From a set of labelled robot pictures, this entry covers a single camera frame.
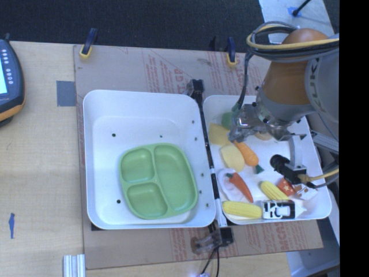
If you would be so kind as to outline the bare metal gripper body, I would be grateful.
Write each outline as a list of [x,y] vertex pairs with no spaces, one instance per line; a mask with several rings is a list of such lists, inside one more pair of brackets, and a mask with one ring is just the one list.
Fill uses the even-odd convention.
[[277,141],[287,141],[292,137],[288,127],[291,121],[283,121],[269,114],[263,104],[235,104],[231,110],[230,130],[248,132],[248,136],[269,134]]

